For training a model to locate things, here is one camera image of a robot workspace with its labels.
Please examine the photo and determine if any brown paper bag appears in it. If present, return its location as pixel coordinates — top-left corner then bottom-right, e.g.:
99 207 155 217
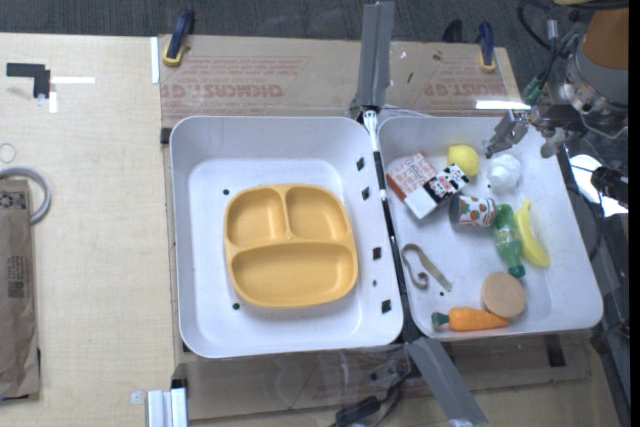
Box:
0 178 42 401

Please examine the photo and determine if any white plastic tray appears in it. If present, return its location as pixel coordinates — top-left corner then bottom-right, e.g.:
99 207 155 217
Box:
375 114 605 343
168 114 405 360

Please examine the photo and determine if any white garlic bulb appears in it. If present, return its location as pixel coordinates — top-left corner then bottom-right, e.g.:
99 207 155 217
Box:
487 153 523 194

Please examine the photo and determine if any orange carrot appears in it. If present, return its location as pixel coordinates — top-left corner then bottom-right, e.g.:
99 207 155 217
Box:
430 305 511 333

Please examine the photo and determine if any yellow divided plate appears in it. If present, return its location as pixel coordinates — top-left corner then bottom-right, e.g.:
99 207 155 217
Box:
222 183 360 309

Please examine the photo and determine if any black and white milk carton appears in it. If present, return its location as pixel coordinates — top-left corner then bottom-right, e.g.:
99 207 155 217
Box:
403 163 472 221

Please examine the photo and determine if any brown cardboard board red print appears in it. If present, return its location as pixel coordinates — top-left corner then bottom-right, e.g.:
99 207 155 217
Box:
157 33 602 421

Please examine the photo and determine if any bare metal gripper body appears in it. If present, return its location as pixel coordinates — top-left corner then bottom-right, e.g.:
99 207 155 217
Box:
522 82 629 136

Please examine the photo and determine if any tan round biscuit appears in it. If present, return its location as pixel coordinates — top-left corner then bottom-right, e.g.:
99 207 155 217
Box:
480 270 528 320

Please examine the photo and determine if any yellow banana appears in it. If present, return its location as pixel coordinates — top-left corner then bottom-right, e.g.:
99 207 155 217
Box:
514 199 552 269

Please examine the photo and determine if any white can with red print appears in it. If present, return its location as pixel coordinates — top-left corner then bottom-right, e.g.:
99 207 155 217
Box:
447 194 498 230

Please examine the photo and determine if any red and white carton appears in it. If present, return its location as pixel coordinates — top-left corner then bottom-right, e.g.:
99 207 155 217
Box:
385 151 439 203

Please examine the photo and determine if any green plastic bottle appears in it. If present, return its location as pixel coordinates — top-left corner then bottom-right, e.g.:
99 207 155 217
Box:
491 203 528 280

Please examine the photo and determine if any yellow lemon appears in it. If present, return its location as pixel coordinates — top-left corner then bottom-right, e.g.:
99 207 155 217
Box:
447 144 481 179

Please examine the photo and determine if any black cylinder on white bracket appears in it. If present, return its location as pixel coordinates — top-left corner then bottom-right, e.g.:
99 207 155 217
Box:
567 153 630 216

